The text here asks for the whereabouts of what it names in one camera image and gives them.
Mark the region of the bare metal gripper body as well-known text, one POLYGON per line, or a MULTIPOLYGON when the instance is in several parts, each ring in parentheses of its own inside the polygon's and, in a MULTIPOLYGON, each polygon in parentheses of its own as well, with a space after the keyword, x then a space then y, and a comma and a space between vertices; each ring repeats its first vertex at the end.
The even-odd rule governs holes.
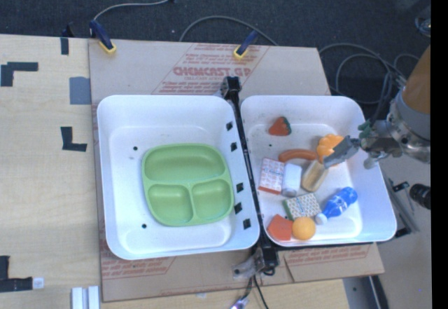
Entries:
POLYGON ((359 126, 360 147, 368 154, 364 161, 366 169, 372 169, 377 163, 389 156, 398 158, 409 156, 421 163, 430 164, 431 145, 427 139, 418 136, 399 120, 366 121, 359 126))

